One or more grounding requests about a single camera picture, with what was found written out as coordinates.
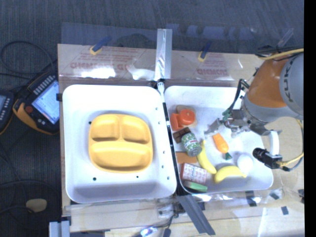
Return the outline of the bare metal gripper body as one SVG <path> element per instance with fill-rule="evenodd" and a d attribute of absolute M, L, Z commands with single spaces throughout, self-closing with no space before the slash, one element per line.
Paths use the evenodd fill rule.
<path fill-rule="evenodd" d="M 275 131 L 280 134 L 282 130 L 268 130 L 265 128 L 267 122 L 263 122 L 254 118 L 244 110 L 229 110 L 223 112 L 223 125 L 229 129 L 238 126 L 248 126 L 250 131 L 260 135 L 268 136 L 271 132 Z"/>

